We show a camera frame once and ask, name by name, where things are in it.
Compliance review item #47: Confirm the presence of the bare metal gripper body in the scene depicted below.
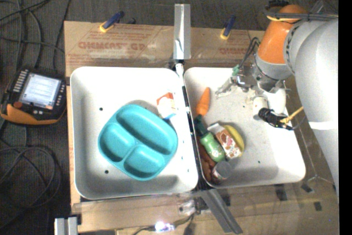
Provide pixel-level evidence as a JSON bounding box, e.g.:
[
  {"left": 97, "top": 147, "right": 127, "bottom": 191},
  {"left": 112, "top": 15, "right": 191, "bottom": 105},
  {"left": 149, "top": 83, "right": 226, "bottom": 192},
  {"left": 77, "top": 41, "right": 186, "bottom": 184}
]
[{"left": 238, "top": 65, "right": 285, "bottom": 92}]

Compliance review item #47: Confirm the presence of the orange carrot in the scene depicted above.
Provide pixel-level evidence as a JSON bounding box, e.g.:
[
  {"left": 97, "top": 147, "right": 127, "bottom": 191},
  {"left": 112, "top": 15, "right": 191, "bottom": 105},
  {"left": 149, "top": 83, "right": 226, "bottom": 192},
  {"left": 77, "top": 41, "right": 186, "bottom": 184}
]
[{"left": 195, "top": 86, "right": 211, "bottom": 117}]

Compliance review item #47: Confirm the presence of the yellow banana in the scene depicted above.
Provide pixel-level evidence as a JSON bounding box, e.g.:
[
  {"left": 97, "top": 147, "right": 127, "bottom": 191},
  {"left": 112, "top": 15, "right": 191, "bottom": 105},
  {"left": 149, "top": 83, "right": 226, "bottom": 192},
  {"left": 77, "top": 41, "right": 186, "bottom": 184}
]
[{"left": 224, "top": 124, "right": 245, "bottom": 157}]

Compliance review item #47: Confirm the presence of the printed brown and white carton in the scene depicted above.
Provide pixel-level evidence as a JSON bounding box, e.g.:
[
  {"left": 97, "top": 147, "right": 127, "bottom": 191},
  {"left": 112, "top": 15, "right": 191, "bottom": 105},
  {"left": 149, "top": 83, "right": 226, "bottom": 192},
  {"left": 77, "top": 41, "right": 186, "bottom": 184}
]
[{"left": 207, "top": 122, "right": 243, "bottom": 160}]

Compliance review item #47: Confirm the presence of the green bottle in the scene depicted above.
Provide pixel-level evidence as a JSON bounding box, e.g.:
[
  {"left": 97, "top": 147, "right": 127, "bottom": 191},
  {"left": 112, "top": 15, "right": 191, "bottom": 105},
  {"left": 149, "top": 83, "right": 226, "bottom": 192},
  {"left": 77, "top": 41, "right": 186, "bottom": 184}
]
[{"left": 193, "top": 115, "right": 227, "bottom": 163}]

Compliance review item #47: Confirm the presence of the white and orange carton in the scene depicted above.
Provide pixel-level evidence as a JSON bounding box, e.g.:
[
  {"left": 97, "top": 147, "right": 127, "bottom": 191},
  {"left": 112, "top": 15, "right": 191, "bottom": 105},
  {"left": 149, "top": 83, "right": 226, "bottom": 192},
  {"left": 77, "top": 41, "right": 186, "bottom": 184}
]
[{"left": 156, "top": 91, "right": 178, "bottom": 120}]

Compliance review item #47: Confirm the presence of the white plastic tray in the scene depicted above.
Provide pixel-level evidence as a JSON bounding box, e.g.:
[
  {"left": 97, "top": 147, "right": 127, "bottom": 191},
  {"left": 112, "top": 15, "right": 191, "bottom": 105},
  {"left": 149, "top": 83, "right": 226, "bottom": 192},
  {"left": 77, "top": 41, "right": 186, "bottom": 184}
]
[
  {"left": 183, "top": 67, "right": 306, "bottom": 189},
  {"left": 69, "top": 66, "right": 199, "bottom": 200}
]

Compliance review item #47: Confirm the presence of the small grey-topped can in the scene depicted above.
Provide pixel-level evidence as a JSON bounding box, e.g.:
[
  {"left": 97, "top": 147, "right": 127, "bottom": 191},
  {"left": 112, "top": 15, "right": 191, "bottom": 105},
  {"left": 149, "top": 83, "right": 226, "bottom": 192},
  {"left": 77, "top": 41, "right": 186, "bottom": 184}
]
[{"left": 211, "top": 160, "right": 233, "bottom": 181}]

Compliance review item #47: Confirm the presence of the blue divided plate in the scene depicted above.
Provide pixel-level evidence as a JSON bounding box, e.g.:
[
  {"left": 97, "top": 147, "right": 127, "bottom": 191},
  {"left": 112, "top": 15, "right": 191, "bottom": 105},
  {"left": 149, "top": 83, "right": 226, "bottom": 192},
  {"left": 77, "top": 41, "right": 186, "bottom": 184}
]
[{"left": 97, "top": 103, "right": 179, "bottom": 182}]

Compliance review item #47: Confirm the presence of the brown cardboard board red print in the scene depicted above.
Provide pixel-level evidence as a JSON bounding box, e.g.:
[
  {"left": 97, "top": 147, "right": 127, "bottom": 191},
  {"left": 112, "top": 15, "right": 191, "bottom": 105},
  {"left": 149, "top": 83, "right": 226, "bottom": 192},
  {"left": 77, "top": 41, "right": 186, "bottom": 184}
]
[{"left": 63, "top": 20, "right": 311, "bottom": 233}]

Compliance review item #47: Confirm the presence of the black cylinder on white bracket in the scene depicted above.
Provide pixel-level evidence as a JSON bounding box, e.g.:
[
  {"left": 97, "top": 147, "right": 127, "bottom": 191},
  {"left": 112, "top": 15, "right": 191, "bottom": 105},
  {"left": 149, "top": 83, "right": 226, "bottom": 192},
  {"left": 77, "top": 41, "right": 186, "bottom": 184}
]
[{"left": 252, "top": 86, "right": 289, "bottom": 129}]

